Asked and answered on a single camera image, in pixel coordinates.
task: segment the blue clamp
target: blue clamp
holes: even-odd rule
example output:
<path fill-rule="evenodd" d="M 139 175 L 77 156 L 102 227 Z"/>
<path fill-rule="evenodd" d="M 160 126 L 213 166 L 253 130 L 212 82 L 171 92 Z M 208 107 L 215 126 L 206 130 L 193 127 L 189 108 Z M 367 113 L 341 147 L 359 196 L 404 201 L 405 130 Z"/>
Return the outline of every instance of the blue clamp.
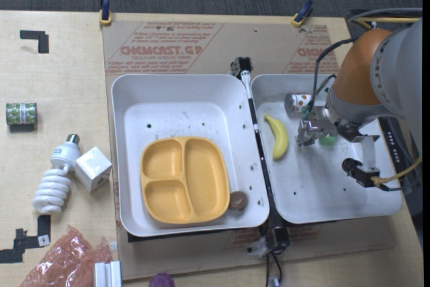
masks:
<path fill-rule="evenodd" d="M 301 10 L 294 15 L 293 19 L 291 19 L 291 24 L 298 28 L 303 24 L 304 20 L 310 15 L 311 12 L 312 0 L 308 0 L 301 8 Z"/>
<path fill-rule="evenodd" d="M 110 0 L 100 0 L 100 24 L 103 26 L 108 26 L 112 22 L 109 1 Z"/>

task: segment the pink plastic bag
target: pink plastic bag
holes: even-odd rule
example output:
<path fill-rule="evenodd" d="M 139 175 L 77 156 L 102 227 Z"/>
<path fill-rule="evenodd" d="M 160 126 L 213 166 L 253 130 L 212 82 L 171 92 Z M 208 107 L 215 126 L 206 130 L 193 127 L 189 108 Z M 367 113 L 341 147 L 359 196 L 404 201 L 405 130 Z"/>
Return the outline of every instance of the pink plastic bag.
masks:
<path fill-rule="evenodd" d="M 20 287 L 92 287 L 94 263 L 112 260 L 108 242 L 92 248 L 72 226 L 49 249 Z"/>

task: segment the orange plate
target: orange plate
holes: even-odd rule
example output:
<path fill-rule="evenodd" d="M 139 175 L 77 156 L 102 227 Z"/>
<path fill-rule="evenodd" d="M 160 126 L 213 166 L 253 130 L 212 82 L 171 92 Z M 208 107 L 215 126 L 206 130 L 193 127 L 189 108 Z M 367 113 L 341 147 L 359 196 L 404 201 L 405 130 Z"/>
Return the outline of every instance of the orange plate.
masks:
<path fill-rule="evenodd" d="M 230 202 L 221 150 L 206 138 L 180 136 L 150 143 L 142 152 L 140 180 L 149 214 L 168 224 L 214 220 Z"/>

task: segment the green can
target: green can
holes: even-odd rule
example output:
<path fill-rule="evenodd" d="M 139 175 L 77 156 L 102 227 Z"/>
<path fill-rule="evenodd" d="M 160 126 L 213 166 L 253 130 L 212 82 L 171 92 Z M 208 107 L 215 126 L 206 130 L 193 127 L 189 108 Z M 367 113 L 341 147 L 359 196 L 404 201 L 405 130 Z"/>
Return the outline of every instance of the green can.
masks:
<path fill-rule="evenodd" d="M 36 103 L 7 103 L 6 123 L 8 126 L 36 126 L 38 111 Z"/>

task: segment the wooden table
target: wooden table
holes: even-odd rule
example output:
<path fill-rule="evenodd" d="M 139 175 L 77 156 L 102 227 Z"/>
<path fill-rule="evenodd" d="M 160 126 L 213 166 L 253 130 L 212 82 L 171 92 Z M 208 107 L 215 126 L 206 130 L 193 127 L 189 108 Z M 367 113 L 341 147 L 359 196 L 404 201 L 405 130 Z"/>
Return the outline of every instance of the wooden table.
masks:
<path fill-rule="evenodd" d="M 68 134 L 81 137 L 81 152 L 98 147 L 111 157 L 103 65 L 103 35 L 98 13 L 0 11 L 0 104 L 37 102 L 37 130 L 9 131 L 0 112 L 0 250 L 11 249 L 16 229 L 37 233 L 32 207 L 42 174 L 51 168 L 52 150 Z M 290 17 L 163 15 L 114 13 L 113 20 L 289 24 Z M 310 18 L 329 29 L 332 42 L 349 33 L 341 18 Z M 39 54 L 37 41 L 22 40 L 20 30 L 44 30 L 49 54 Z M 336 51 L 340 62 L 348 47 Z M 51 242 L 71 225 L 96 245 L 102 237 L 116 240 L 112 179 L 89 194 L 74 177 L 64 212 L 52 216 Z M 388 217 L 394 248 L 283 263 L 284 286 L 424 286 L 423 251 L 409 210 L 403 202 Z M 19 286 L 49 246 L 28 249 L 23 263 L 0 264 L 0 286 Z M 265 264 L 175 276 L 176 286 L 263 286 Z M 147 280 L 124 282 L 145 286 Z"/>

